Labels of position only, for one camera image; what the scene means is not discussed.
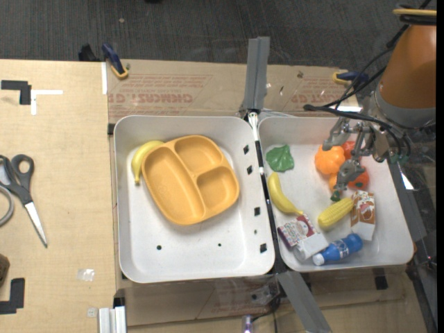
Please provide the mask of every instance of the orange plate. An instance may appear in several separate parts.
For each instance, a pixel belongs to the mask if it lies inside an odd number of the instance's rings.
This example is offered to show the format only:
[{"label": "orange plate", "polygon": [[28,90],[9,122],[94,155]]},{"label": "orange plate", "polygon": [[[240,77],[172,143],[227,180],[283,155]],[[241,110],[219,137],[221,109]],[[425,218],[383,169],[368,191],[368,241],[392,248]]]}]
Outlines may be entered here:
[{"label": "orange plate", "polygon": [[145,155],[142,174],[163,215],[179,225],[216,216],[239,197],[239,183],[226,157],[201,135],[154,148]]}]

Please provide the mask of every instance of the banana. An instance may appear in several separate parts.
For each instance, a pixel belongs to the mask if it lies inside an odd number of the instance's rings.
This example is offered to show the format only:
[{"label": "banana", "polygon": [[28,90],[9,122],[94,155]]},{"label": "banana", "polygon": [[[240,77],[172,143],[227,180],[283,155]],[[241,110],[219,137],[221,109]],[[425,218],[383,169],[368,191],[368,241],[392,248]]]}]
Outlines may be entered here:
[{"label": "banana", "polygon": [[154,149],[157,146],[160,146],[164,142],[162,141],[149,141],[145,144],[141,145],[134,153],[133,158],[131,160],[131,169],[134,174],[134,181],[136,184],[140,183],[140,173],[142,171],[142,160],[144,159],[145,154],[147,154],[151,149]]},{"label": "banana", "polygon": [[298,210],[282,192],[278,173],[272,172],[268,177],[267,184],[271,201],[280,211],[286,214],[303,214],[303,212]]}]

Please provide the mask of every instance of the scissors handle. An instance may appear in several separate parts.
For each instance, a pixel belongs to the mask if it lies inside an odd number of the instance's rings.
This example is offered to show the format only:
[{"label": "scissors handle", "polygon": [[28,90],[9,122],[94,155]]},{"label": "scissors handle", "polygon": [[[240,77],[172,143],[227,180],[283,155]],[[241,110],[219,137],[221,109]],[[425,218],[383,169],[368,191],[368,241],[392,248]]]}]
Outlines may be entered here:
[{"label": "scissors handle", "polygon": [[[5,184],[4,182],[0,181],[0,185],[4,186],[9,191],[16,194],[20,198],[20,201],[23,205],[32,202],[33,199],[29,191],[29,185],[31,182],[31,175],[34,171],[34,161],[27,155],[23,154],[16,155],[12,159],[15,160],[15,166],[13,166],[9,158],[5,157],[4,155],[0,155],[0,160],[3,161],[6,175],[8,176],[10,181],[9,184]],[[26,161],[29,163],[29,169],[26,172],[21,172],[19,169],[19,165],[22,161]],[[24,186],[21,185],[22,179],[24,179]]]}]

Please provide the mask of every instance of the corn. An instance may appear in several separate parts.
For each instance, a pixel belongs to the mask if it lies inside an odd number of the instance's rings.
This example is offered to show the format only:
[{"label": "corn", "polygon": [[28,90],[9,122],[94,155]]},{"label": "corn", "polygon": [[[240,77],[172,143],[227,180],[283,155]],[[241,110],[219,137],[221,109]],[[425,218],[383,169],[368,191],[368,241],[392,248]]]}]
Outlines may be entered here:
[{"label": "corn", "polygon": [[318,224],[323,230],[329,230],[337,221],[342,219],[353,208],[353,200],[349,197],[342,198],[337,203],[330,205],[318,216]]}]

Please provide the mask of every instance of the table surface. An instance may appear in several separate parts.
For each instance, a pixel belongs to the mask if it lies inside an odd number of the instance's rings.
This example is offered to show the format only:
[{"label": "table surface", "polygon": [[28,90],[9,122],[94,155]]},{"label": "table surface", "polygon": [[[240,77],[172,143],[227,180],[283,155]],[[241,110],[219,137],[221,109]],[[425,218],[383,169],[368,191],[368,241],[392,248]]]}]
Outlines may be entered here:
[{"label": "table surface", "polygon": [[[0,253],[10,261],[0,301],[10,281],[25,278],[24,308],[0,315],[2,332],[97,332],[94,308],[111,307],[116,292],[108,98],[102,63],[0,60],[2,80],[26,80],[37,95],[37,113],[19,105],[19,92],[0,90],[1,154],[31,156],[31,193],[39,212],[45,248],[22,204],[0,227]],[[79,271],[94,270],[92,281]],[[334,332],[426,332],[415,290],[403,272],[394,276],[402,297],[383,302],[322,307]],[[276,313],[278,332],[302,332],[289,305]],[[241,319],[219,318],[129,327],[129,332],[238,332]],[[273,316],[255,323],[274,332]]]}]

